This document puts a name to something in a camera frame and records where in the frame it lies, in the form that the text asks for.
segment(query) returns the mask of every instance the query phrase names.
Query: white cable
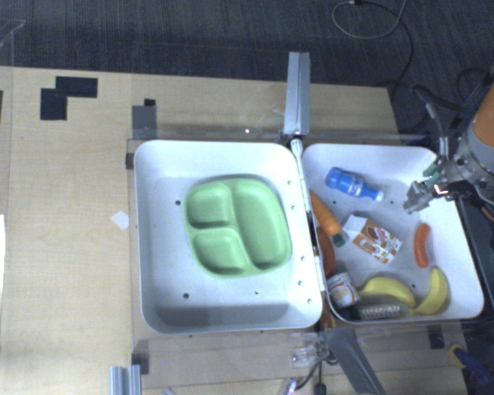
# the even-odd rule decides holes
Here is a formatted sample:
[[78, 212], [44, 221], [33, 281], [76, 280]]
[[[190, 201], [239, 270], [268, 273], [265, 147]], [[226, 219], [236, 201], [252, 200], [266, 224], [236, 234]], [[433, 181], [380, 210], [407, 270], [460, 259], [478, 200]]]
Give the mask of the white cable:
[[355, 0], [349, 0], [347, 2], [340, 2], [337, 6], [335, 6], [333, 8], [333, 10], [331, 11], [331, 19], [333, 20], [333, 23], [335, 24], [335, 26], [345, 35], [347, 36], [351, 36], [352, 38], [357, 38], [359, 40], [376, 40], [377, 38], [383, 38], [387, 35], [390, 35], [392, 32], [394, 32], [397, 27], [398, 27], [398, 24], [399, 22], [401, 21], [401, 17], [403, 15], [403, 12], [404, 12], [404, 9], [406, 8], [406, 4], [408, 3], [408, 0], [404, 0], [403, 2], [403, 5], [401, 6], [401, 10], [399, 11], [398, 15], [397, 15], [397, 19], [394, 23], [394, 25], [388, 29], [385, 33], [383, 34], [378, 34], [378, 35], [355, 35], [355, 34], [352, 34], [351, 32], [345, 30], [344, 28], [342, 28], [338, 23], [337, 23], [337, 20], [335, 19], [335, 12], [341, 7], [341, 6], [344, 6], [346, 4], [350, 4], [350, 5], [355, 5]]

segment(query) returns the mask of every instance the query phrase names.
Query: blue bottle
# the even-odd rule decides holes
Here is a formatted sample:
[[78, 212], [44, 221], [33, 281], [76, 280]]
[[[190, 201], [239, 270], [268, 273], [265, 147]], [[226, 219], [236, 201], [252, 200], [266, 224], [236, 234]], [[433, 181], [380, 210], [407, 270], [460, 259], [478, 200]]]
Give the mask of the blue bottle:
[[345, 194], [356, 198], [369, 197], [374, 201], [380, 202], [384, 196], [379, 189], [371, 188], [366, 184], [364, 179], [353, 173], [347, 173], [336, 167], [333, 167], [326, 177], [326, 185], [329, 188], [336, 188]]

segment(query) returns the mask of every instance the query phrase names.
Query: white sticker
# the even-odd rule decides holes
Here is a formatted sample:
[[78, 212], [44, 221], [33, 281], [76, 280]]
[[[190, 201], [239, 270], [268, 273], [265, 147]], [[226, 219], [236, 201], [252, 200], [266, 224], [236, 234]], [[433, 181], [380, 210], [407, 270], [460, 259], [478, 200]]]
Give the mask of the white sticker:
[[130, 226], [130, 217], [123, 211], [117, 212], [111, 220], [121, 229], [126, 230]]

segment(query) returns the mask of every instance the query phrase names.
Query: wooden table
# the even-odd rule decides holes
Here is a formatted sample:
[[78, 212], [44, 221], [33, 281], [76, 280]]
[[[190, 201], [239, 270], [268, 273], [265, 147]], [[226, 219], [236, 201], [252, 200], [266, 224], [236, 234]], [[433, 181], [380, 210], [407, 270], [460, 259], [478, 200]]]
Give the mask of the wooden table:
[[[68, 98], [67, 121], [41, 121], [40, 89], [54, 88], [56, 76], [95, 77], [98, 95]], [[0, 67], [0, 86], [2, 109], [12, 107], [12, 124], [6, 116], [0, 126], [0, 147], [10, 150], [9, 170], [9, 155], [0, 151], [0, 184], [9, 183], [0, 188], [7, 198], [0, 395], [108, 393], [110, 367], [128, 366], [134, 348], [129, 232], [110, 219], [128, 212], [132, 105], [156, 100], [159, 127], [198, 121], [242, 128], [253, 119], [274, 127], [286, 84]], [[378, 88], [313, 85], [311, 122], [397, 131], [388, 95]], [[466, 393], [460, 370], [444, 350], [430, 349], [424, 332], [381, 332], [364, 332], [361, 344], [389, 393]], [[461, 337], [446, 328], [447, 342]], [[278, 373], [260, 380], [247, 369], [223, 375], [229, 383], [209, 374], [198, 382], [207, 384], [194, 386], [189, 362], [211, 369], [204, 358], [171, 366], [183, 383], [175, 393], [276, 394], [282, 386]], [[330, 393], [352, 393], [338, 366], [327, 373]]]

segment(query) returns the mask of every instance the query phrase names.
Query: yellow banana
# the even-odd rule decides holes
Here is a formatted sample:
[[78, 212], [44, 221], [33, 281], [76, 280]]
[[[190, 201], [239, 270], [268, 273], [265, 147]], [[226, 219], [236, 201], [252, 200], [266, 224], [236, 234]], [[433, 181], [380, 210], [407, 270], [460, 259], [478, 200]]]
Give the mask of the yellow banana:
[[445, 274], [438, 268], [434, 267], [430, 275], [430, 291], [426, 298], [415, 309], [411, 310], [411, 314], [432, 315], [438, 313], [445, 307], [448, 300], [448, 281]]
[[412, 292], [402, 283], [386, 276], [374, 276], [359, 291], [359, 295], [391, 295], [408, 307], [415, 306]]

